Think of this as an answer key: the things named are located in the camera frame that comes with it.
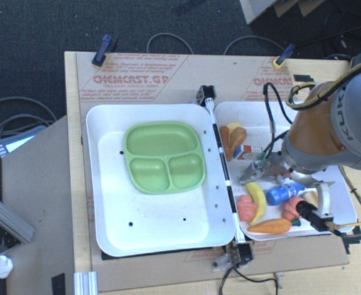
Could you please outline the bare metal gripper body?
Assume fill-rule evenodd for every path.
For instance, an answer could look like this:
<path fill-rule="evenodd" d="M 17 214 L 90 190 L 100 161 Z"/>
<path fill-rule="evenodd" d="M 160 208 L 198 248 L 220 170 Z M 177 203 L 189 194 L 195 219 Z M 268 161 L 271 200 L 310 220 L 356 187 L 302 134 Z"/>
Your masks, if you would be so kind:
<path fill-rule="evenodd" d="M 289 166 L 287 163 L 282 162 L 277 164 L 268 162 L 263 168 L 263 174 L 274 176 L 279 180 L 279 183 L 283 183 L 284 179 L 288 178 L 304 187 L 314 187 L 317 184 L 317 180 L 313 177 L 311 171 L 293 165 Z"/>

